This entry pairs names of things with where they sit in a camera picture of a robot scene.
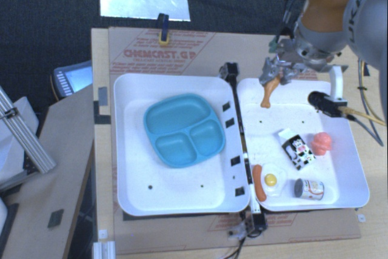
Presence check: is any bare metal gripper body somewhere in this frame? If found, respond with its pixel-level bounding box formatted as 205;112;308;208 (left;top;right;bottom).
272;38;332;72

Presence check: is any brown toy chicken drumstick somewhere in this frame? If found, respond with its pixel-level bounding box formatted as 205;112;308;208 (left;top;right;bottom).
259;73;280;109

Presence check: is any thin black and white rod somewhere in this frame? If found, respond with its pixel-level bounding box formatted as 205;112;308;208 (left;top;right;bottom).
229;75;262;222

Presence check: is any black and white milk carton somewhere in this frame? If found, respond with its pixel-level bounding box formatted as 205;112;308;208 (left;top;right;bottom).
277;127;316;172

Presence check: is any brown cardboard board red print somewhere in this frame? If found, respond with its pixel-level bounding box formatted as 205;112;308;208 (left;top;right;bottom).
107;26;363;255

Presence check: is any pink rounded toy food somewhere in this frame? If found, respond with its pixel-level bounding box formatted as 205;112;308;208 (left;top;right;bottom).
311;132;332;157

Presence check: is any blue divided plate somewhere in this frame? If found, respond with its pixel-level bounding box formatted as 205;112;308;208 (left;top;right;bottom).
142;93;227;169

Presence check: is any white toy fried egg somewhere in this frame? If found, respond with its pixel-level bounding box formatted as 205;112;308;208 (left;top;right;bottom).
261;163;288;198

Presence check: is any orange toy sausage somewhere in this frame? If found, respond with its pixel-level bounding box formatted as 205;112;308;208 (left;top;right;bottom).
252;164;268;203

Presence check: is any white plastic tray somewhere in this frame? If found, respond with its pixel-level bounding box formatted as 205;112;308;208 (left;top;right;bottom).
236;78;371;212
113;73;252;217

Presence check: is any small white can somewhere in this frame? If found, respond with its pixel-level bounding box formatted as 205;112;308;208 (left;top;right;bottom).
293;178;326;201

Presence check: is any black cylinder on white bracket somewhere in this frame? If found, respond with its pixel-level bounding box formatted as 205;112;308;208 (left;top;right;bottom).
307;65;349;118

